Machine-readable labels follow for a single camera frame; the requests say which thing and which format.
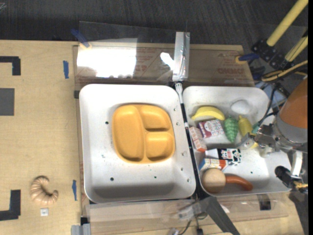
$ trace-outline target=wooden board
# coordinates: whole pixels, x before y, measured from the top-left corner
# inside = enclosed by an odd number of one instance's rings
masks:
[[[0,116],[0,210],[10,190],[21,190],[19,219],[0,221],[0,234],[70,234],[80,223],[80,174],[72,46],[76,42],[0,41],[1,56],[19,56],[21,76],[0,63],[0,88],[15,89],[14,116]],[[69,63],[65,79],[63,60]],[[59,199],[40,215],[29,194],[33,179],[47,176]],[[72,191],[77,184],[77,201]]]

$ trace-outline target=toy banana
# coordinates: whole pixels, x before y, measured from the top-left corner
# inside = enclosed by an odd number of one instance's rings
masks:
[[[223,114],[223,112],[221,112],[219,109],[215,108],[215,107],[212,107],[212,106],[203,106],[203,107],[200,107],[196,114],[194,114],[191,119],[192,120],[195,120],[196,118],[198,117],[215,117],[221,121],[224,121],[225,120],[225,116]]]

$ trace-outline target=yellow plate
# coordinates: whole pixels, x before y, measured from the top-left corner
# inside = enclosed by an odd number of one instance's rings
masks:
[[[153,105],[117,108],[112,118],[112,138],[118,156],[130,163],[161,162],[175,150],[171,119],[162,108]]]

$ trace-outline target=croissant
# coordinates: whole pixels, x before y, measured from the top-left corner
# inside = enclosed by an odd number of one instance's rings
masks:
[[[49,179],[45,176],[35,178],[30,187],[31,199],[42,206],[53,205],[57,202],[59,193],[54,190],[52,193],[47,192],[45,187],[49,184]]]

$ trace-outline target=white sink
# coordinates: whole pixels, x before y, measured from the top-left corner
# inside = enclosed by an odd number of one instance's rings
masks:
[[[195,189],[195,174],[188,148],[178,94],[168,86],[86,85],[79,94],[85,192],[95,203],[183,199]],[[123,161],[114,150],[111,121],[126,104],[161,107],[170,116],[175,151],[153,164]]]
[[[196,126],[191,119],[200,106],[214,106],[219,108],[224,115],[238,118],[238,114],[231,111],[231,105],[239,100],[246,100],[250,106],[250,111],[244,115],[254,124],[259,121],[268,107],[268,96],[264,91],[254,87],[215,87],[215,86],[191,86],[183,91],[187,120],[189,126]],[[269,117],[264,124],[272,122]],[[238,134],[236,143],[241,137]],[[210,137],[205,139],[208,149],[233,148],[225,135]],[[197,165],[204,158],[204,153],[194,148]],[[245,194],[260,194],[289,191],[285,185],[276,177],[275,168],[279,165],[291,168],[288,155],[284,152],[270,153],[268,157],[261,157],[256,149],[241,150],[242,161],[238,165],[229,165],[224,173],[237,175],[253,184],[253,190],[244,191],[237,185],[226,185],[223,191],[215,193],[215,196],[235,196]]]

